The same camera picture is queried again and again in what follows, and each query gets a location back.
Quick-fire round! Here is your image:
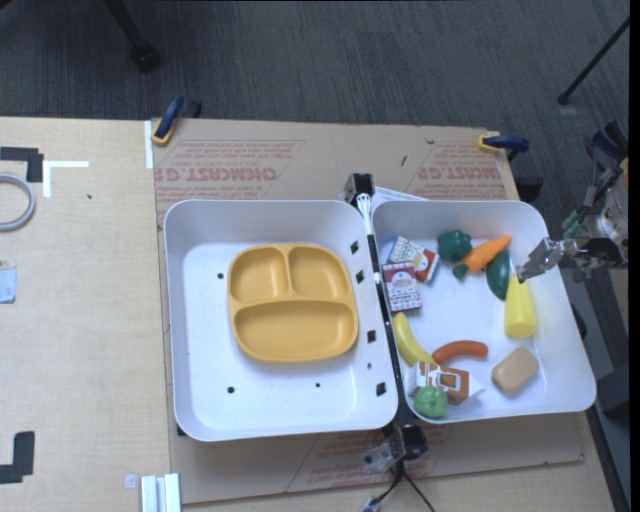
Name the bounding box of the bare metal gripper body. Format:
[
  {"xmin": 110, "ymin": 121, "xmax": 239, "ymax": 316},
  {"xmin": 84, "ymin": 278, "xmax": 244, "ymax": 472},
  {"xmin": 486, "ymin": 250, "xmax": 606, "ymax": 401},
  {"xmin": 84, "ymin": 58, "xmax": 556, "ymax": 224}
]
[{"xmin": 564, "ymin": 184, "xmax": 630, "ymax": 272}]

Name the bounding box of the dark green toy vegetable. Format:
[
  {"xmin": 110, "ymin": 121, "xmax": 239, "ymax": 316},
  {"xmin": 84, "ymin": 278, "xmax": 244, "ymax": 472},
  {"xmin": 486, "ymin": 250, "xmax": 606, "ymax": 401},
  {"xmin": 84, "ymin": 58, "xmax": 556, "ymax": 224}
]
[{"xmin": 485, "ymin": 248, "xmax": 514, "ymax": 301}]

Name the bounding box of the orange toy carrot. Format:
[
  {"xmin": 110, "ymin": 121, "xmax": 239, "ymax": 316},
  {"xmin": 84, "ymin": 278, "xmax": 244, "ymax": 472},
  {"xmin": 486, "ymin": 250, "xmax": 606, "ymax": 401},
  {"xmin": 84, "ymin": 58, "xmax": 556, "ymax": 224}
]
[{"xmin": 452, "ymin": 234, "xmax": 513, "ymax": 280}]

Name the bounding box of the yellow cone-shaped toy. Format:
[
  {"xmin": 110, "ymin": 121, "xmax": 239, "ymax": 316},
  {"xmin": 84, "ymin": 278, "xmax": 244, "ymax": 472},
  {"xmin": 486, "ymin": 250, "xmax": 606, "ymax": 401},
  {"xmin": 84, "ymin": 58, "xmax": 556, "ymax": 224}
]
[{"xmin": 503, "ymin": 272, "xmax": 538, "ymax": 340}]

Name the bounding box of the green toy broccoli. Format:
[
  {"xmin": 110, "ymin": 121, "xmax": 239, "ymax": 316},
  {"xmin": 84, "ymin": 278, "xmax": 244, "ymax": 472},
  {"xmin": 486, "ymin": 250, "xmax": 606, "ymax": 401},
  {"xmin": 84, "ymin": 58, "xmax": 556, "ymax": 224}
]
[{"xmin": 437, "ymin": 229, "xmax": 474, "ymax": 264}]

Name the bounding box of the white plastic tray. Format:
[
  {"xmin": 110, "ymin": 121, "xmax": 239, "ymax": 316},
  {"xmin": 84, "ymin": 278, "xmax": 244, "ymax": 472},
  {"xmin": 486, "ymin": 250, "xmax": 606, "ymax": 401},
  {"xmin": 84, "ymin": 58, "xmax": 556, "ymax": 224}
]
[
  {"xmin": 163, "ymin": 198, "xmax": 400, "ymax": 443},
  {"xmin": 370, "ymin": 199, "xmax": 598, "ymax": 425}
]

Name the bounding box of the tan toy bread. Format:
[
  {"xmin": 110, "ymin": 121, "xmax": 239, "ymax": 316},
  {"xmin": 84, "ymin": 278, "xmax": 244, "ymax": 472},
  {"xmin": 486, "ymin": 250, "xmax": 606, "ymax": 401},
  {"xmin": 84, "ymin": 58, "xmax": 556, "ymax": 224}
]
[{"xmin": 490, "ymin": 346, "xmax": 540, "ymax": 394}]

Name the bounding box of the orange toy sausage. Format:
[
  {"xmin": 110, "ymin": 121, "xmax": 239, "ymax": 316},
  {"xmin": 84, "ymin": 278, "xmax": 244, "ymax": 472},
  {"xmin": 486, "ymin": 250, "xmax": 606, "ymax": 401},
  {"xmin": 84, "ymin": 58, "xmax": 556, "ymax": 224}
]
[{"xmin": 431, "ymin": 340, "xmax": 489, "ymax": 366}]

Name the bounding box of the white carton with colourful print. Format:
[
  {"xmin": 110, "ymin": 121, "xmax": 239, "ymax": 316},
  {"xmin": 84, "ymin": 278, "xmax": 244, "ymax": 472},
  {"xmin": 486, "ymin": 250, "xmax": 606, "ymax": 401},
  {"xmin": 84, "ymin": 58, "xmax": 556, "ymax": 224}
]
[{"xmin": 386, "ymin": 235, "xmax": 441, "ymax": 285}]

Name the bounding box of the red and white carton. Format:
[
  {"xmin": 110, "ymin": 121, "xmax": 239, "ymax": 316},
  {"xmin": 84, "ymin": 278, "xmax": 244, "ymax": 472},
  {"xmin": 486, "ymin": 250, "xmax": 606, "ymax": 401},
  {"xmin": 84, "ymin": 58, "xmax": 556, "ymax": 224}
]
[{"xmin": 381, "ymin": 263, "xmax": 423, "ymax": 314}]

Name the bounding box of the orange and white carton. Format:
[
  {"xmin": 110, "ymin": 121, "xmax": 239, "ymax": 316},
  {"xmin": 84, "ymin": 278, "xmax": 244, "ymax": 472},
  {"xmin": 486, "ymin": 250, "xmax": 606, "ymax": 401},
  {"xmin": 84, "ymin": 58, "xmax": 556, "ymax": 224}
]
[{"xmin": 407, "ymin": 360, "xmax": 486, "ymax": 406}]

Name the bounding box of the yellow banana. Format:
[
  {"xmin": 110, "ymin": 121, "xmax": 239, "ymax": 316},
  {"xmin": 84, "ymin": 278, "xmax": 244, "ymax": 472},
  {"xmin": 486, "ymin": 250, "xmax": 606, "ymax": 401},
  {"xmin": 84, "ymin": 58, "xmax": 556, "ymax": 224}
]
[{"xmin": 392, "ymin": 310, "xmax": 437, "ymax": 367}]

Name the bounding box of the white paper sheet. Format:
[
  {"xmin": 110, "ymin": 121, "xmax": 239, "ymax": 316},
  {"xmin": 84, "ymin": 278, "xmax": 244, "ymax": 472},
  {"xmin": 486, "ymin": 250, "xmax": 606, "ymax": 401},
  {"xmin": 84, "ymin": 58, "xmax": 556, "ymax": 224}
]
[{"xmin": 372, "ymin": 185, "xmax": 431, "ymax": 203}]

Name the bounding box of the thin black and white rod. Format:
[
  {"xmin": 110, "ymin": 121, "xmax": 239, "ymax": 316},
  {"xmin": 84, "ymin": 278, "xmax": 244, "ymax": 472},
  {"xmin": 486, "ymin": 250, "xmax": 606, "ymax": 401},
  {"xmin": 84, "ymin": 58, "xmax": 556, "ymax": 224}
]
[{"xmin": 357, "ymin": 193, "xmax": 409, "ymax": 429}]

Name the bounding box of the light green toy pepper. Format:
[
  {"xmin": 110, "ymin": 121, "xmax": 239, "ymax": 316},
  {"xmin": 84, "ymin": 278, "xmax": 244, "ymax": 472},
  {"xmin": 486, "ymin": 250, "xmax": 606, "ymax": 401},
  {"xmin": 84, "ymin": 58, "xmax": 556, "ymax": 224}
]
[{"xmin": 412, "ymin": 385, "xmax": 449, "ymax": 420}]

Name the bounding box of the yellow divided plate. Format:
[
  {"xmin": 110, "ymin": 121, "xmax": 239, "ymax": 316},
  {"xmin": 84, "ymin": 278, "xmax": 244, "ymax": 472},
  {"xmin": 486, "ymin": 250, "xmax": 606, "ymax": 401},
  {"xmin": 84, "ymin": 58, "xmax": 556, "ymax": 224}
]
[{"xmin": 226, "ymin": 242, "xmax": 360, "ymax": 364}]

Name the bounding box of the brown cardboard board, red print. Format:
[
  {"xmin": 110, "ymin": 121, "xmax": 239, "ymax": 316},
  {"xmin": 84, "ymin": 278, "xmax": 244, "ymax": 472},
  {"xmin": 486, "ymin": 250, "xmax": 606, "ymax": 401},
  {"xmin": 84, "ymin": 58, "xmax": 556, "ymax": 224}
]
[{"xmin": 151, "ymin": 117, "xmax": 586, "ymax": 506}]

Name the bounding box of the white tape roll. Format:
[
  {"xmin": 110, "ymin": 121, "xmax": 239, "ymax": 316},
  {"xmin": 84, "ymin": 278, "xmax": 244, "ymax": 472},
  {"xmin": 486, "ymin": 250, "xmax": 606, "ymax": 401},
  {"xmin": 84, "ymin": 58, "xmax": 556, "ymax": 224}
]
[{"xmin": 0, "ymin": 172, "xmax": 37, "ymax": 232}]

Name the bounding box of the black block with wires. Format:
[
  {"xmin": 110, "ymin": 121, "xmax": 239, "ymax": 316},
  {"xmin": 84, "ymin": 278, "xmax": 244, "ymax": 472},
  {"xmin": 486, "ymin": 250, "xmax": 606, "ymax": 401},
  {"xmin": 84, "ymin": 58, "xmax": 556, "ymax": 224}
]
[
  {"xmin": 362, "ymin": 423, "xmax": 430, "ymax": 471},
  {"xmin": 343, "ymin": 173, "xmax": 375, "ymax": 201}
]

